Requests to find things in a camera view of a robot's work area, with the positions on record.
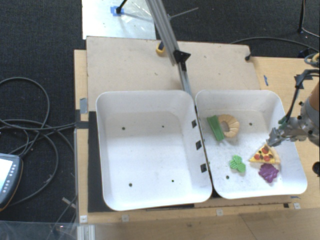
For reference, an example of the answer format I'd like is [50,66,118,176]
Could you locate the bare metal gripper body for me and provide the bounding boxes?
[280,115,320,146]

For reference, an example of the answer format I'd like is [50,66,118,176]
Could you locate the yellow pizza slice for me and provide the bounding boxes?
[248,143,282,165]

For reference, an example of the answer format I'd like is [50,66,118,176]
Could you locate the purple grapes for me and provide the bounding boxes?
[257,162,280,184]

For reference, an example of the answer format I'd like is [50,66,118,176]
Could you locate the beige doughnut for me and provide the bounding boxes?
[217,113,241,139]

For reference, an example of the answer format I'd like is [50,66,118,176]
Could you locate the green broccoli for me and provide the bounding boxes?
[229,154,247,173]

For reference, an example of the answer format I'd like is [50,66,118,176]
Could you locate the white plastic tray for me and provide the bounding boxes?
[195,89,309,200]
[95,89,214,212]

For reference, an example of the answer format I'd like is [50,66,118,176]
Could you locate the green ridged block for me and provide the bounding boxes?
[206,114,225,142]

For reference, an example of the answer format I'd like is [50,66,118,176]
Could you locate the thin black rod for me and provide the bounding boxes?
[193,103,214,194]

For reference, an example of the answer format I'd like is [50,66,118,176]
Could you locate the pale flat board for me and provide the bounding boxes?
[85,35,291,209]

